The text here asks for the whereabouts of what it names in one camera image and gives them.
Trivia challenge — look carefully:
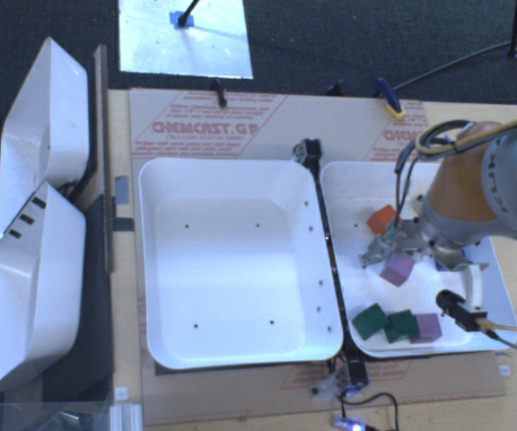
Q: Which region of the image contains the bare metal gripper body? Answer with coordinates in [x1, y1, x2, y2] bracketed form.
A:
[387, 219, 476, 272]

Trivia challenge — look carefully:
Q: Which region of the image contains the orange cube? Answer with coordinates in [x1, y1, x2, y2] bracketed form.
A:
[366, 204, 399, 236]

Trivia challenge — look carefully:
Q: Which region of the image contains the thin black and white rod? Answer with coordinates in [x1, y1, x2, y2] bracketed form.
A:
[310, 162, 354, 354]

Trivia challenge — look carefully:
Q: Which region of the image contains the brown cardboard board red print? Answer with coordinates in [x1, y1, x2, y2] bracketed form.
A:
[127, 88, 509, 426]

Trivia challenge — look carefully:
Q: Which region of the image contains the white plastic tray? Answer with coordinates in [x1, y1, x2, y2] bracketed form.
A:
[0, 180, 87, 401]
[138, 157, 346, 370]
[0, 36, 90, 242]
[320, 160, 517, 359]

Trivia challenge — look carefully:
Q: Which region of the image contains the black cylinder on white bracket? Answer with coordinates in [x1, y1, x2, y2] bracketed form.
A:
[434, 261, 491, 333]

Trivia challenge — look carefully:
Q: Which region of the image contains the purple cube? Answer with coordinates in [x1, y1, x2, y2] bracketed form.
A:
[380, 251, 416, 287]
[409, 312, 443, 344]

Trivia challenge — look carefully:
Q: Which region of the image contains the green cube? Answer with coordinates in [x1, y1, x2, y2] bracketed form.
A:
[383, 309, 419, 344]
[351, 303, 390, 341]

